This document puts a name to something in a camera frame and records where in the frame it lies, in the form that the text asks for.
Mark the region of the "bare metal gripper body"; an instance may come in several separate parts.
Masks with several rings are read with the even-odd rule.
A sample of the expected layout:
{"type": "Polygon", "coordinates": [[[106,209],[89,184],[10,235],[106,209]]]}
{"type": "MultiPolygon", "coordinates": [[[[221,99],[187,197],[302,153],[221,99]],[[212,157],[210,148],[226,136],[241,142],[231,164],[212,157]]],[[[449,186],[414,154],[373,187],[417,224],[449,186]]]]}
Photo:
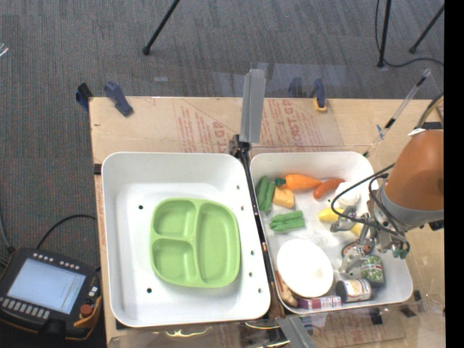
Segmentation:
{"type": "Polygon", "coordinates": [[[368,211],[362,216],[361,245],[371,245],[379,252],[407,252],[407,239],[399,223],[390,215],[381,201],[380,191],[369,193],[368,211]]]}

